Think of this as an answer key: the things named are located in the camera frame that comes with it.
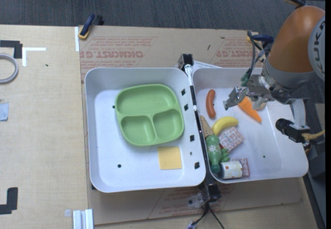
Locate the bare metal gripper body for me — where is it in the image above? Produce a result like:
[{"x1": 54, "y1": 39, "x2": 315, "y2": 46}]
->
[{"x1": 245, "y1": 74, "x2": 276, "y2": 101}]

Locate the orange carrot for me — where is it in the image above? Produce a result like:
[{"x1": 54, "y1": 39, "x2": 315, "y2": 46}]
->
[{"x1": 237, "y1": 96, "x2": 263, "y2": 124}]

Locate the red sausage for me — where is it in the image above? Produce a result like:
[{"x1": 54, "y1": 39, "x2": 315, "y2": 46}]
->
[{"x1": 205, "y1": 89, "x2": 217, "y2": 119}]

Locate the yellow banana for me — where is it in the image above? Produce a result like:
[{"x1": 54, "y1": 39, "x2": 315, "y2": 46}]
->
[{"x1": 212, "y1": 116, "x2": 239, "y2": 136}]

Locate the tan waffle cone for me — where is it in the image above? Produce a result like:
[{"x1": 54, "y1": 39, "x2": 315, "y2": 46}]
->
[{"x1": 199, "y1": 115, "x2": 215, "y2": 139}]

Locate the red and white packet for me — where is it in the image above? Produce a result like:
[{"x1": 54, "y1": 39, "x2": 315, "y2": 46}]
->
[
  {"x1": 218, "y1": 127, "x2": 245, "y2": 153},
  {"x1": 230, "y1": 158, "x2": 251, "y2": 178}
]

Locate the thin black and white rod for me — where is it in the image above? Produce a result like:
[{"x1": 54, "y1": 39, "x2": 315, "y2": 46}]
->
[{"x1": 184, "y1": 65, "x2": 208, "y2": 185}]

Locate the white paper sheet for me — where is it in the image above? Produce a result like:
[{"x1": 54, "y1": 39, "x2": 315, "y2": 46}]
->
[{"x1": 192, "y1": 60, "x2": 223, "y2": 70}]

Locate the white plastic tray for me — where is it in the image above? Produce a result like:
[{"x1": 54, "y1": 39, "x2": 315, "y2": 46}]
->
[
  {"x1": 192, "y1": 67, "x2": 309, "y2": 184},
  {"x1": 84, "y1": 67, "x2": 207, "y2": 193}
]

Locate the green bottle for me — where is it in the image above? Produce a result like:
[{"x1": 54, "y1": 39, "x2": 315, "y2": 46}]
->
[{"x1": 205, "y1": 134, "x2": 223, "y2": 174}]

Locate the green broccoli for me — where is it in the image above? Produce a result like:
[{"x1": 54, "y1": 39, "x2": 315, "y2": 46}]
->
[{"x1": 219, "y1": 147, "x2": 231, "y2": 163}]

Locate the white can with orange dots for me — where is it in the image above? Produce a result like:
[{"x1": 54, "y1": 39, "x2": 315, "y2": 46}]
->
[{"x1": 219, "y1": 160, "x2": 244, "y2": 180}]

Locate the yellow cheese slice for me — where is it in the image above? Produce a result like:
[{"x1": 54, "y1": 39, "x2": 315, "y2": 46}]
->
[{"x1": 157, "y1": 146, "x2": 183, "y2": 171}]

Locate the green divided plate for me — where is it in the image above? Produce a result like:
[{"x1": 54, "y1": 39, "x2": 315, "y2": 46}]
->
[{"x1": 114, "y1": 83, "x2": 185, "y2": 147}]

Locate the brown cardboard board red print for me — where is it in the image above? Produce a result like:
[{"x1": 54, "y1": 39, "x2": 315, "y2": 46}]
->
[{"x1": 78, "y1": 24, "x2": 304, "y2": 225}]

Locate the grey tape roll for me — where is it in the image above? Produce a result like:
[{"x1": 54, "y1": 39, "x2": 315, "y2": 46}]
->
[{"x1": 0, "y1": 53, "x2": 20, "y2": 85}]

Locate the black cylinder on white bracket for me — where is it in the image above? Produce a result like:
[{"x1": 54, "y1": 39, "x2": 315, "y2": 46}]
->
[{"x1": 275, "y1": 98, "x2": 311, "y2": 144}]

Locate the black block with thin wires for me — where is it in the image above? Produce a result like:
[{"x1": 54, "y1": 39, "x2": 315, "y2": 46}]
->
[
  {"x1": 177, "y1": 53, "x2": 194, "y2": 70},
  {"x1": 188, "y1": 183, "x2": 222, "y2": 208}
]

